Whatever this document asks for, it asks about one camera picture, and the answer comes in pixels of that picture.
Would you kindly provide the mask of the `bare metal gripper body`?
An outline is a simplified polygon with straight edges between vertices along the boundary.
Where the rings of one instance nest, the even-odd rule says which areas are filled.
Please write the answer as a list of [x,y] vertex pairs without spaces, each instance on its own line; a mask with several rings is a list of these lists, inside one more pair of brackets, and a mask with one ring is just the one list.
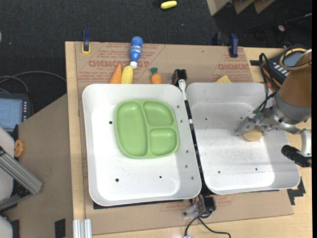
[[273,130],[284,130],[288,133],[301,133],[301,129],[296,125],[299,121],[295,121],[286,116],[282,111],[276,107],[269,107],[258,112],[253,117],[256,120],[256,125],[273,125]]

